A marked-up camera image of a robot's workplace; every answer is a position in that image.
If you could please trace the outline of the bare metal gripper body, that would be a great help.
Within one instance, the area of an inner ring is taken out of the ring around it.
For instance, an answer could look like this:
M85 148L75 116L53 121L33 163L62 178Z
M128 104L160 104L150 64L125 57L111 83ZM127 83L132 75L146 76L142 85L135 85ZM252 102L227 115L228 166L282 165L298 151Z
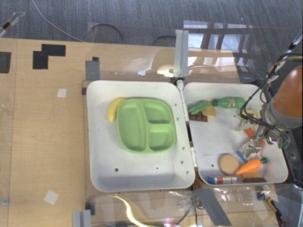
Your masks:
M279 145L282 143L281 130L276 126L272 126L271 128L259 126L253 138L254 145L261 145L261 143L259 143L260 140L265 140L269 145Z

